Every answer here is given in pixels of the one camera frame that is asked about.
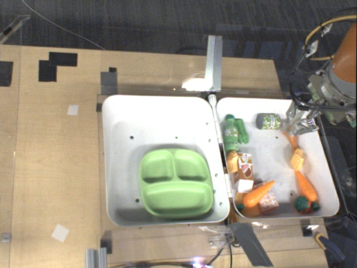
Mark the white cube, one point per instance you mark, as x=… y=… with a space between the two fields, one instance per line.
x=245 y=185

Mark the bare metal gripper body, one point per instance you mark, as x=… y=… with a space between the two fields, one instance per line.
x=336 y=100

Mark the thin orange carrot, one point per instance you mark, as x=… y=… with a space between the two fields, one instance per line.
x=293 y=142

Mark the grey can with green label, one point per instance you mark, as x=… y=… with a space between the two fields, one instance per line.
x=268 y=121

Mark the green plastic bottle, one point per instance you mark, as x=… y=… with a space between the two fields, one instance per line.
x=230 y=135

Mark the yellow toy corn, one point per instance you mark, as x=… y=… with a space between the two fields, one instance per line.
x=297 y=159

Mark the green divided plate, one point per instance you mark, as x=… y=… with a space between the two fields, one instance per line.
x=175 y=194

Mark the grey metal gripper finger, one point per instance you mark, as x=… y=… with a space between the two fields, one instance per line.
x=304 y=128
x=290 y=119

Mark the green toy vegetable bundle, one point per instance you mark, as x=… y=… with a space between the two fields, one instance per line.
x=242 y=131

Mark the orange fruit with green leaves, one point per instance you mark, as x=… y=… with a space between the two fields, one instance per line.
x=302 y=205

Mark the brown printed carton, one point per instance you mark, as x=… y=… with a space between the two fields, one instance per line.
x=245 y=166

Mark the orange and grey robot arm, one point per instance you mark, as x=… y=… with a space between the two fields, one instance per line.
x=346 y=54

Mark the red and white carton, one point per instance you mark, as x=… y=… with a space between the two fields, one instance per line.
x=269 y=204

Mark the yellow toy bread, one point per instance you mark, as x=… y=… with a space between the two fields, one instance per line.
x=231 y=162

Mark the white plastic tray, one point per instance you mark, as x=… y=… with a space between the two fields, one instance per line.
x=156 y=121
x=267 y=155

